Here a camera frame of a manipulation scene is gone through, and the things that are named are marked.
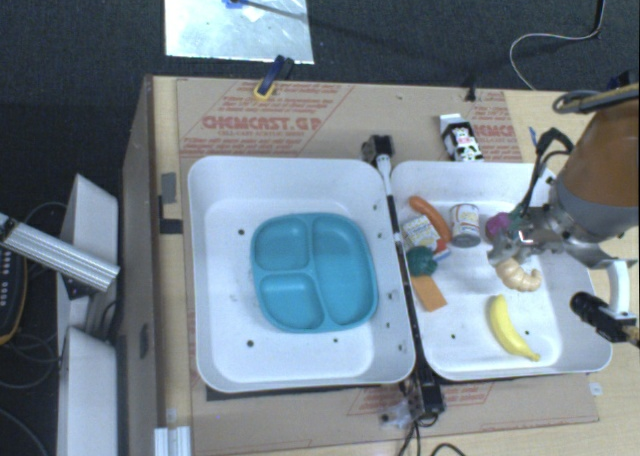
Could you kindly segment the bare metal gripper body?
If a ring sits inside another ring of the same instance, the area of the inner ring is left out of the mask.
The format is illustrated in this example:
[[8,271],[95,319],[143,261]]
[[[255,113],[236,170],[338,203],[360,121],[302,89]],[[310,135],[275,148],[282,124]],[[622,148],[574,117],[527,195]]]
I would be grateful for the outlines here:
[[566,254],[589,269],[605,269],[619,260],[625,262],[601,248],[603,237],[588,232],[563,210],[552,206],[530,208],[516,235],[516,259],[520,262],[545,252]]

